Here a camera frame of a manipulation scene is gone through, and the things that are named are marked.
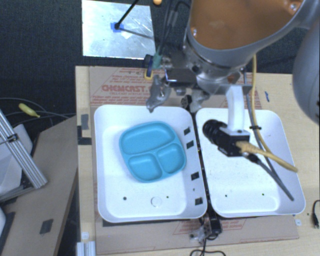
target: wire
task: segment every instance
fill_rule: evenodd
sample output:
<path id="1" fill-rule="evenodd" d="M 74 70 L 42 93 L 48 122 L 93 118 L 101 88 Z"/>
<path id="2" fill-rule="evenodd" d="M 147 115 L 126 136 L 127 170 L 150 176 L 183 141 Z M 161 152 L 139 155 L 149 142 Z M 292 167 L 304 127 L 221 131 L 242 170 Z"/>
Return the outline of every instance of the wire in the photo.
<path id="1" fill-rule="evenodd" d="M 256 91 L 256 74 L 257 74 L 257 55 L 255 54 L 252 59 L 252 89 L 251 89 L 251 111 L 252 111 L 252 118 L 254 126 L 257 127 L 257 118 L 256 118 L 256 111 L 255 111 L 255 91 Z M 271 152 L 270 148 L 264 141 L 264 138 L 261 136 L 260 130 L 256 129 L 256 133 L 263 145 L 265 151 Z"/>
<path id="2" fill-rule="evenodd" d="M 244 83 L 247 84 L 247 72 L 246 70 L 243 71 L 243 79 L 244 79 Z M 250 118 L 250 123 L 251 123 L 251 126 L 255 126 L 255 123 L 254 123 L 254 118 L 253 118 L 253 112 L 252 112 L 252 108 L 251 108 L 251 103 L 250 103 L 250 97 L 249 97 L 249 94 L 247 94 L 245 96 L 245 99 L 246 99 L 246 104 L 247 104 L 247 108 L 248 108 L 248 113 L 249 113 L 249 118 Z M 261 144 L 261 141 L 259 139 L 259 136 L 258 136 L 258 132 L 257 132 L 257 129 L 252 129 L 253 131 L 253 134 L 254 134 L 254 137 L 255 137 L 255 140 L 256 140 L 256 143 L 258 144 L 259 148 L 261 150 L 264 150 L 264 147 L 263 145 Z M 272 165 L 272 163 L 270 162 L 270 159 L 266 156 L 264 156 L 264 159 L 266 160 L 270 170 L 274 173 L 274 175 L 276 175 L 278 178 L 278 174 L 274 168 L 274 166 Z"/>
<path id="3" fill-rule="evenodd" d="M 38 108 L 40 108 L 43 111 L 47 111 L 43 106 L 39 105 L 38 103 L 28 100 L 28 99 L 24 99 L 24 98 L 16 98 L 16 97 L 0 97 L 0 101 L 21 101 L 21 102 L 26 102 L 26 103 L 30 103 L 33 104 L 35 106 L 37 106 Z M 50 122 L 51 122 L 51 126 L 54 126 L 54 123 L 52 121 L 52 119 L 50 118 Z"/>
<path id="4" fill-rule="evenodd" d="M 43 114 L 51 114 L 53 116 L 57 116 L 57 117 L 61 117 L 61 118 L 64 118 L 64 119 L 67 119 L 69 118 L 68 116 L 70 115 L 75 115 L 76 113 L 63 113 L 63 114 L 59 114 L 59 113 L 54 113 L 54 112 L 48 112 L 48 111 L 37 111 L 38 113 L 43 113 Z M 19 112 L 12 112 L 12 113 L 9 113 L 9 114 L 6 114 L 5 117 L 8 118 L 8 117 L 11 117 L 11 116 L 14 116 L 14 115 L 20 115 L 20 114 L 26 114 L 25 112 L 22 112 L 22 111 L 19 111 Z"/>
<path id="5" fill-rule="evenodd" d="M 319 221 L 316 215 L 316 204 L 320 202 L 320 200 L 315 200 L 312 206 L 312 221 L 315 229 L 319 228 Z"/>
<path id="6" fill-rule="evenodd" d="M 13 127 L 15 126 L 18 126 L 18 125 L 21 125 L 21 124 L 25 124 L 25 123 L 28 123 L 28 122 L 32 122 L 32 121 L 37 121 L 37 120 L 41 120 L 41 119 L 47 119 L 47 118 L 56 118 L 56 117 L 59 117 L 59 115 L 48 115 L 48 116 L 41 116 L 41 117 L 36 117 L 36 118 L 31 118 L 31 119 L 28 119 L 28 120 L 24 120 L 24 121 L 21 121 L 21 122 L 17 122 L 15 123 L 14 125 L 12 125 Z"/>
<path id="7" fill-rule="evenodd" d="M 270 152 L 266 152 L 266 151 L 258 148 L 257 146 L 251 144 L 248 141 L 237 141 L 235 143 L 235 145 L 238 148 L 240 148 L 240 153 L 248 152 L 248 153 L 252 153 L 252 154 L 260 154 L 260 155 L 263 155 L 267 158 L 270 158 L 270 159 L 276 161 L 279 165 L 286 168 L 287 170 L 293 171 L 295 173 L 298 172 L 298 169 L 296 167 L 294 167 L 293 165 L 291 165 L 290 163 L 284 161 L 283 159 L 277 157 L 276 155 L 274 155 Z"/>
<path id="8" fill-rule="evenodd" d="M 167 26 L 168 26 L 168 18 L 169 18 L 169 12 L 170 12 L 172 2 L 173 2 L 173 0 L 168 1 L 168 5 L 166 6 L 166 10 L 165 10 L 162 37 L 161 37 L 160 45 L 158 48 L 159 55 L 161 55 L 163 52 L 163 48 L 164 48 L 165 41 L 166 41 L 166 36 L 167 36 L 167 34 L 169 34 L 169 33 L 167 33 Z"/>
<path id="9" fill-rule="evenodd" d="M 291 200 L 294 201 L 295 198 L 292 196 L 292 194 L 290 193 L 290 191 L 287 189 L 287 187 L 285 186 L 285 184 L 281 181 L 281 179 L 279 178 L 279 176 L 271 171 L 260 159 L 259 157 L 257 157 L 255 154 L 248 154 L 248 155 L 244 155 L 244 157 L 246 159 L 248 159 L 249 161 L 251 161 L 252 163 L 255 163 L 259 166 L 261 166 L 272 178 L 273 180 L 278 184 L 278 186 L 283 190 L 283 192 L 287 195 L 287 197 Z"/>
<path id="10" fill-rule="evenodd" d="M 257 56 L 256 54 L 253 56 L 252 59 L 252 89 L 251 89 L 251 115 L 252 115 L 252 121 L 255 127 L 257 127 L 257 118 L 256 118 L 256 112 L 255 112 L 255 90 L 256 90 L 256 74 L 257 74 Z M 286 161 L 284 161 L 283 159 L 275 156 L 270 148 L 267 146 L 266 142 L 264 141 L 260 130 L 259 129 L 253 129 L 254 131 L 256 131 L 256 134 L 259 138 L 259 141 L 261 142 L 261 144 L 263 145 L 265 151 L 263 150 L 263 148 L 260 149 L 259 154 L 268 157 L 274 161 L 276 161 L 279 165 L 283 166 L 284 168 L 297 172 L 298 169 L 294 166 L 292 166 L 291 164 L 287 163 Z"/>
<path id="11" fill-rule="evenodd" d="M 158 54 L 159 55 L 162 55 L 163 53 L 163 49 L 164 49 L 164 46 L 165 46 L 165 43 L 166 41 L 168 40 L 168 37 L 169 37 L 169 34 L 173 28 L 173 24 L 172 23 L 169 23 L 169 20 L 171 20 L 171 14 L 172 13 L 177 13 L 178 12 L 178 8 L 180 5 L 185 5 L 187 8 L 190 9 L 190 5 L 184 1 L 178 1 L 174 8 L 173 8 L 173 11 L 170 12 L 170 9 L 171 9 L 171 6 L 172 6 L 172 0 L 169 1 L 168 5 L 167 5 L 167 8 L 166 8 L 166 11 L 165 11 L 165 16 L 164 16 L 164 24 L 163 24 L 163 33 L 162 33 L 162 38 L 161 38 L 161 41 L 160 41 L 160 45 L 159 45 L 159 48 L 158 48 Z"/>
<path id="12" fill-rule="evenodd" d="M 189 256 L 193 256 L 194 253 L 199 252 L 199 256 L 204 256 L 205 254 L 222 254 L 223 256 L 227 256 L 223 251 L 221 250 L 213 250 L 213 251 L 207 251 L 206 250 L 206 244 L 207 244 L 207 239 L 203 241 L 203 248 L 202 250 L 200 249 L 194 249 L 190 252 Z"/>

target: white tray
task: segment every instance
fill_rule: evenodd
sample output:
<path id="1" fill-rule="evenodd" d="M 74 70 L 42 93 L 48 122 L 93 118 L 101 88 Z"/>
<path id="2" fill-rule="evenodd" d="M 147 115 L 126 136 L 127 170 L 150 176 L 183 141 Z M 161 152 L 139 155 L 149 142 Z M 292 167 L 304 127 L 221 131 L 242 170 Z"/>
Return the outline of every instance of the white tray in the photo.
<path id="1" fill-rule="evenodd" d="M 268 110 L 257 110 L 256 118 L 262 127 L 261 135 L 271 151 L 293 165 L 280 118 Z M 289 215 L 299 214 L 304 210 L 306 202 L 296 173 L 271 161 L 278 176 L 294 197 L 294 201 L 291 201 L 260 166 L 243 157 L 227 157 L 216 145 L 211 144 L 202 132 L 204 123 L 209 119 L 227 123 L 228 110 L 202 108 L 196 114 L 211 204 L 219 215 L 226 218 Z M 246 111 L 244 127 L 251 132 L 250 142 L 257 145 L 250 126 Z M 259 158 L 266 164 L 263 156 Z"/>
<path id="2" fill-rule="evenodd" d="M 119 138 L 125 130 L 152 121 L 173 128 L 184 147 L 186 165 L 171 177 L 143 183 L 127 169 Z M 94 126 L 98 210 L 102 218 L 123 223 L 195 219 L 205 214 L 207 200 L 193 121 L 186 110 L 157 107 L 151 114 L 145 106 L 103 105 L 94 113 Z"/>

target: yellow cable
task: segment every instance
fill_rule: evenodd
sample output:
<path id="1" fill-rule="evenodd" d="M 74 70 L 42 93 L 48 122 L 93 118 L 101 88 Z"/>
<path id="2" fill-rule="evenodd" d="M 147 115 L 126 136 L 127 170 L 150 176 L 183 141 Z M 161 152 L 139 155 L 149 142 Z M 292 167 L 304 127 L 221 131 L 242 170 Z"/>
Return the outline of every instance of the yellow cable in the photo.
<path id="1" fill-rule="evenodd" d="M 251 89 L 251 110 L 252 110 L 252 117 L 253 117 L 253 123 L 254 126 L 257 125 L 257 118 L 256 118 L 256 111 L 255 111 L 255 91 L 256 91 L 256 74 L 257 74 L 257 56 L 253 56 L 252 60 L 252 89 Z M 265 151 L 272 153 L 270 148 L 267 146 L 267 144 L 264 141 L 264 138 L 262 138 L 260 130 L 257 129 L 258 137 L 261 141 L 261 144 L 263 145 Z"/>
<path id="2" fill-rule="evenodd" d="M 270 158 L 270 159 L 276 161 L 279 165 L 281 165 L 282 167 L 284 167 L 290 171 L 293 171 L 295 173 L 298 172 L 298 169 L 296 167 L 294 167 L 293 165 L 291 165 L 290 163 L 284 161 L 283 159 L 277 157 L 276 155 L 274 155 L 270 152 L 266 152 L 266 151 L 256 147 L 255 145 L 252 145 L 248 141 L 237 141 L 235 143 L 235 145 L 238 148 L 240 148 L 240 153 L 248 152 L 251 154 L 260 154 L 260 155 L 263 155 L 267 158 Z"/>
<path id="3" fill-rule="evenodd" d="M 251 110 L 252 110 L 252 117 L 253 117 L 253 124 L 254 126 L 258 126 L 257 124 L 257 118 L 256 118 L 256 110 L 255 110 L 255 91 L 256 91 L 256 74 L 257 74 L 257 56 L 254 55 L 253 56 L 253 60 L 252 60 L 252 90 L 251 90 Z M 259 140 L 261 142 L 261 144 L 263 145 L 264 150 L 250 144 L 247 141 L 239 141 L 239 145 L 237 145 L 237 147 L 241 148 L 241 152 L 248 152 L 248 153 L 252 153 L 252 154 L 260 154 L 263 155 L 267 158 L 270 158 L 274 161 L 276 161 L 279 165 L 281 165 L 282 167 L 293 171 L 293 172 L 297 172 L 298 169 L 294 166 L 292 166 L 291 164 L 289 164 L 288 162 L 284 161 L 283 159 L 277 157 L 276 155 L 274 155 L 270 148 L 267 146 L 264 138 L 262 137 L 260 130 L 257 129 L 257 135 L 259 137 Z"/>

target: tan table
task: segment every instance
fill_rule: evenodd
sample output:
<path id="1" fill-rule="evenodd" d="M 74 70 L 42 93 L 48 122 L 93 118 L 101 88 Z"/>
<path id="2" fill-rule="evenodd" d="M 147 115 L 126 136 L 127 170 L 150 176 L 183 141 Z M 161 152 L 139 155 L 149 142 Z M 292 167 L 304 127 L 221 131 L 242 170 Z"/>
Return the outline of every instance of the tan table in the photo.
<path id="1" fill-rule="evenodd" d="M 320 231 L 314 229 L 311 220 L 313 202 L 319 199 L 319 126 L 304 115 L 297 105 L 289 74 L 257 74 L 257 91 L 263 109 L 274 111 L 282 120 L 287 141 L 295 165 L 299 169 L 299 179 L 306 200 L 303 213 L 295 218 L 302 223 L 298 226 L 300 238 L 273 242 L 209 246 L 207 250 L 224 251 L 228 256 L 316 256 L 320 253 Z M 81 116 L 90 114 L 89 67 L 76 67 L 77 125 L 81 126 Z M 90 138 L 89 127 L 82 131 L 82 137 Z M 82 242 L 95 241 L 95 212 L 92 147 L 78 147 L 80 231 Z M 191 249 L 172 249 L 131 253 L 130 255 L 175 256 L 189 255 Z"/>
<path id="2" fill-rule="evenodd" d="M 56 256 L 77 185 L 76 117 L 39 135 L 33 159 L 48 183 L 3 207 L 14 219 L 2 256 Z M 44 222 L 51 228 L 41 233 Z"/>

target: blue plastic plate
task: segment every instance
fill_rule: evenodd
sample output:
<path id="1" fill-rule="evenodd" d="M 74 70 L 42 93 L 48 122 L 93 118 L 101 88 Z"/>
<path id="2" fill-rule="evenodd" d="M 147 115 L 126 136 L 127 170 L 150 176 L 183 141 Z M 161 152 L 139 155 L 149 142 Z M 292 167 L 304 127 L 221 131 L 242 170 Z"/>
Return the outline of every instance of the blue plastic plate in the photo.
<path id="1" fill-rule="evenodd" d="M 126 130 L 119 146 L 129 171 L 141 182 L 162 180 L 186 165 L 184 148 L 165 122 L 147 122 Z"/>

